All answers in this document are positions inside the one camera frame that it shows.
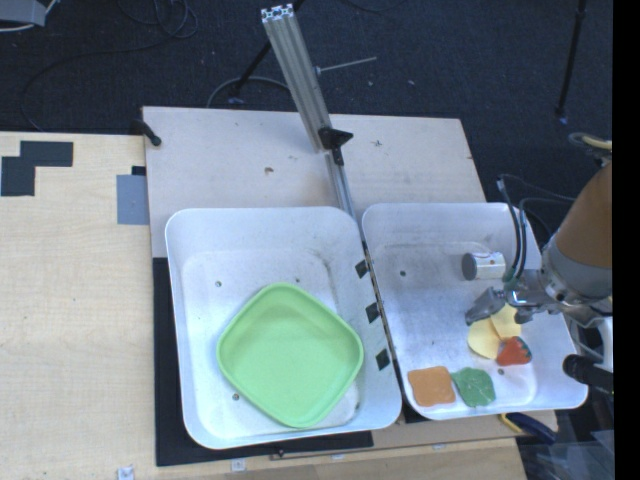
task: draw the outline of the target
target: aluminum extrusion bar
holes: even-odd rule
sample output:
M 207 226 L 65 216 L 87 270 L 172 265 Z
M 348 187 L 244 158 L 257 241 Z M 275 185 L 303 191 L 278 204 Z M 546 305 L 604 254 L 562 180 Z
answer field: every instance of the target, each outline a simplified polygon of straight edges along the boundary
M 262 23 L 271 42 L 296 108 L 302 117 L 316 152 L 322 152 L 338 194 L 340 207 L 355 218 L 346 174 L 333 160 L 332 151 L 323 147 L 320 130 L 332 128 L 316 71 L 311 64 L 293 5 L 262 10 Z

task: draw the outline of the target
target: gray tape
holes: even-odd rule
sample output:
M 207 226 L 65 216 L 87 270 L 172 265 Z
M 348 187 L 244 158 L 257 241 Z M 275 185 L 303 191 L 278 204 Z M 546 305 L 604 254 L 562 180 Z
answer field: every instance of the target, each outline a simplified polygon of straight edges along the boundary
M 116 178 L 118 192 L 118 224 L 149 224 L 147 177 L 119 174 Z
M 47 8 L 37 0 L 0 0 L 0 21 L 44 27 Z

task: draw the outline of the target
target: metal rail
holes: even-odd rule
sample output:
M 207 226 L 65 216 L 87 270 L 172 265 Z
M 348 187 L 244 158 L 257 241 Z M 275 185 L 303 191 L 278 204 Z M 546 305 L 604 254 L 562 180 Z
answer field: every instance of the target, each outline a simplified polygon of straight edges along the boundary
M 355 219 L 340 153 L 340 146 L 352 135 L 334 130 L 331 126 L 316 70 L 311 64 L 293 5 L 263 9 L 262 23 L 311 139 L 311 144 L 316 152 L 322 153 L 326 158 L 340 207 Z

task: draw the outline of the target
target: black tape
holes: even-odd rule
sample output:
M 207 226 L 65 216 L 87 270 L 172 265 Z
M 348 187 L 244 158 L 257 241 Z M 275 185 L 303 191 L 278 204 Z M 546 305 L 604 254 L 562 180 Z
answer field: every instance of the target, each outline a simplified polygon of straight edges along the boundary
M 2 158 L 0 196 L 33 196 L 36 191 L 36 167 L 19 156 Z
M 35 166 L 71 167 L 73 165 L 73 142 L 20 142 L 20 156 L 29 159 Z
M 2 158 L 0 196 L 34 196 L 36 167 L 71 167 L 73 142 L 21 141 L 20 156 Z

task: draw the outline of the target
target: toy fruit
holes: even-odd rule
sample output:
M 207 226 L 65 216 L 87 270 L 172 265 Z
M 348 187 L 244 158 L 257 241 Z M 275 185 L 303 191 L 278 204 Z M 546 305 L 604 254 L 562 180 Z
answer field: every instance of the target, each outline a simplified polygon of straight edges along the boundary
M 516 313 L 516 308 L 505 304 L 500 311 L 491 315 L 491 323 L 501 340 L 506 341 L 512 336 L 520 336 L 522 325 L 515 322 Z
M 488 359 L 495 359 L 498 357 L 501 343 L 491 319 L 484 318 L 469 326 L 467 344 L 476 354 Z
M 500 366 L 527 364 L 531 361 L 531 350 L 520 336 L 513 336 L 504 342 L 496 361 Z

